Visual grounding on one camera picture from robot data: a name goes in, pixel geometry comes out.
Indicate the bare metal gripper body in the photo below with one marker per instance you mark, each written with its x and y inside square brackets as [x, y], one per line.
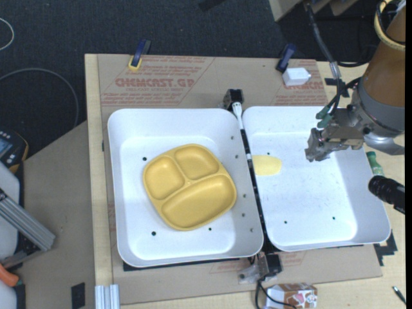
[342, 134]

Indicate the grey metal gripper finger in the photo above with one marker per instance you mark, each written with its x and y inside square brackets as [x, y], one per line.
[313, 145]
[326, 151]

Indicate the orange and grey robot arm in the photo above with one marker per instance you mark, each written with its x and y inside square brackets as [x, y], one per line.
[386, 72]

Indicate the green plastic bottle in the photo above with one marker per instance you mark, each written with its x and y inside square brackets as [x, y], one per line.
[376, 164]

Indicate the yellow flat oval biscuit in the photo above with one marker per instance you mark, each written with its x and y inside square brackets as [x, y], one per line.
[267, 166]

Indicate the white plastic tray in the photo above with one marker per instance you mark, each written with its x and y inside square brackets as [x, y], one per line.
[135, 237]
[315, 201]

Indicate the thin black and white rod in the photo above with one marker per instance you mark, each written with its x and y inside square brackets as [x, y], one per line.
[254, 185]

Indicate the yellow divided plate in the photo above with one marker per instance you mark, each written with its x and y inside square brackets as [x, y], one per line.
[190, 188]

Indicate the brown and white carton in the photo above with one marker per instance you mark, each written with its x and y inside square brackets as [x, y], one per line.
[296, 296]

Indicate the black pen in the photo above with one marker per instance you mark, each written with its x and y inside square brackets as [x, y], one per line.
[398, 294]

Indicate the brown cardboard board red print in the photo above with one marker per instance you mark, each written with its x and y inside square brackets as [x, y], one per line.
[154, 82]

